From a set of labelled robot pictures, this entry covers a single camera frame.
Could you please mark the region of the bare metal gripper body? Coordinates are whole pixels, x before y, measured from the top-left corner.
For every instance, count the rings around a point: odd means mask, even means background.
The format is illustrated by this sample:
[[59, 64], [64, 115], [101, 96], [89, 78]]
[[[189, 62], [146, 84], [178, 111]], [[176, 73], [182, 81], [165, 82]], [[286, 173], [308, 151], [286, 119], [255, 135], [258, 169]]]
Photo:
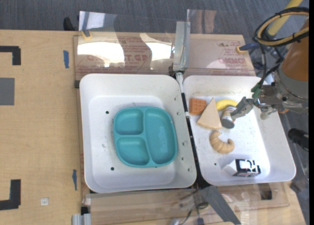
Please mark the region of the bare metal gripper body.
[[307, 113], [306, 102], [307, 98], [293, 94], [280, 84], [263, 85], [254, 99], [254, 105], [267, 113], [275, 111]]

